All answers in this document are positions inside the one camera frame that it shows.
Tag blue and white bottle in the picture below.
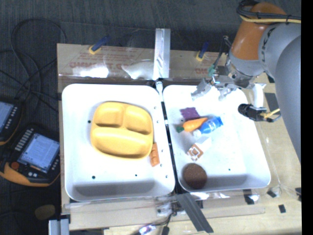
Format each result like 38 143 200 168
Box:
193 116 224 139

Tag white and orange carton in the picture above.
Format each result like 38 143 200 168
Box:
186 136 212 162

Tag white plastic tray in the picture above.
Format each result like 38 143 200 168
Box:
61 83 176 202
162 84 271 193

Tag brown round biscuit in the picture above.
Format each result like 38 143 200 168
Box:
182 163 208 190

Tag yellow divided plate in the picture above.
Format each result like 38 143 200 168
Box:
89 101 154 160

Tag orange waffle biscuit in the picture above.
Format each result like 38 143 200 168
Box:
149 142 160 167

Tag brown cardboard board red print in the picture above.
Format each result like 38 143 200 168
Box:
56 43 302 231

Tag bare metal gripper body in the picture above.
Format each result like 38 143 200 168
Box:
209 66 255 90

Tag purple grapes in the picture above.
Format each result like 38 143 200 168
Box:
180 107 201 120

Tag thin black and white rod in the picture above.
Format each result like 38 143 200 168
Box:
155 80 177 176

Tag orange carrot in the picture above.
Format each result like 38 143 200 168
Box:
176 117 208 134

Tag black cylinder on white bracket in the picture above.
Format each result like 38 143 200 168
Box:
238 82 268 121

